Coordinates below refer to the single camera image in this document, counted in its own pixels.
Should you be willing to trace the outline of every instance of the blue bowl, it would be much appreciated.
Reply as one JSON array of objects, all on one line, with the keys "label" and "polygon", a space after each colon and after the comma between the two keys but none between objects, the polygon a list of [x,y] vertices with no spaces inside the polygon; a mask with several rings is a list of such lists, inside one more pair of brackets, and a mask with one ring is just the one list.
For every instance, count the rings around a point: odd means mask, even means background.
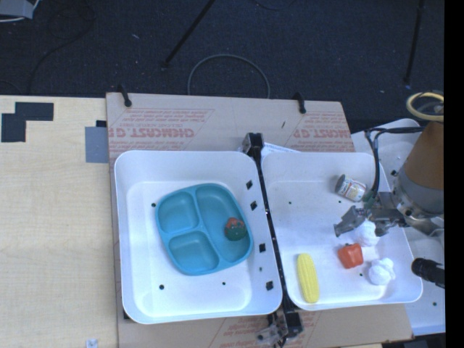
[{"label": "blue bowl", "polygon": [[[226,236],[230,218],[244,224],[240,239]],[[252,251],[251,231],[239,203],[216,183],[190,186],[162,197],[155,207],[155,221],[173,264],[186,275],[232,267]]]}]

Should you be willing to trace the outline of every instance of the toy vegetable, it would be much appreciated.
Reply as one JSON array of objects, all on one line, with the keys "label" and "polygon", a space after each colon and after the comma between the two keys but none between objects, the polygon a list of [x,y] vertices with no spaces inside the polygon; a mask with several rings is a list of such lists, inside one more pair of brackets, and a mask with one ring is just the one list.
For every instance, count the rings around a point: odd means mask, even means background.
[{"label": "toy vegetable", "polygon": [[353,268],[364,263],[363,250],[358,243],[346,244],[338,250],[338,255],[345,268]]}]

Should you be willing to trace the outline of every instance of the can with label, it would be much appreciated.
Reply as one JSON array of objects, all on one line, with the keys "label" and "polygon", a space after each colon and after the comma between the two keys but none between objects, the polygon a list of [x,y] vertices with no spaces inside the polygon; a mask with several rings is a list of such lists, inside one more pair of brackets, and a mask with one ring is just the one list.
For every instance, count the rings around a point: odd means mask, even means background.
[{"label": "can with label", "polygon": [[336,182],[335,192],[340,196],[358,202],[363,198],[366,188],[364,183],[355,181],[354,179],[346,177],[345,174],[342,174]]}]

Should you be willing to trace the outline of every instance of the black metal rod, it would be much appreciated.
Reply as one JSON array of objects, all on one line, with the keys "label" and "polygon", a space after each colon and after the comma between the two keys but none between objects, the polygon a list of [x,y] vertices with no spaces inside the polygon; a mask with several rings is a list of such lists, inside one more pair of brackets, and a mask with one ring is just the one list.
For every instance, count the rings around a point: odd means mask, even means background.
[{"label": "black metal rod", "polygon": [[203,10],[200,12],[198,17],[196,17],[195,21],[191,24],[190,28],[183,34],[182,39],[177,43],[171,53],[166,57],[165,61],[162,63],[162,68],[167,68],[169,66],[169,62],[173,59],[173,57],[177,54],[179,49],[182,47],[183,43],[186,42],[187,38],[194,32],[197,25],[201,22],[203,17],[206,15],[208,10],[210,10],[211,6],[215,3],[216,0],[209,0],[207,4],[204,6]]},{"label": "black metal rod", "polygon": [[417,44],[418,44],[419,30],[421,29],[421,19],[422,19],[422,12],[423,12],[424,8],[425,8],[425,0],[419,0],[418,12],[417,12],[417,15],[416,15],[416,18],[415,18],[413,44],[411,46],[411,52],[410,52],[410,55],[409,55],[409,62],[407,64],[406,76],[403,79],[407,86],[410,85],[411,72],[413,70],[413,63],[414,63],[414,57],[415,57],[415,50],[416,50]]}]

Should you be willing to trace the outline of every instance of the wooden surface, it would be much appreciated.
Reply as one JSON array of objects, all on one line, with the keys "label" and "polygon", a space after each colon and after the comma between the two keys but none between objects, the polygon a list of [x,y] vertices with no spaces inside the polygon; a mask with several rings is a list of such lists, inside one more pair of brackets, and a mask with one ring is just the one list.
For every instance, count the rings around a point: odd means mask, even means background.
[{"label": "wooden surface", "polygon": [[[18,99],[0,96],[0,113]],[[23,101],[54,102],[54,120],[0,143],[0,347],[116,347],[109,165],[84,144],[106,102]]]}]

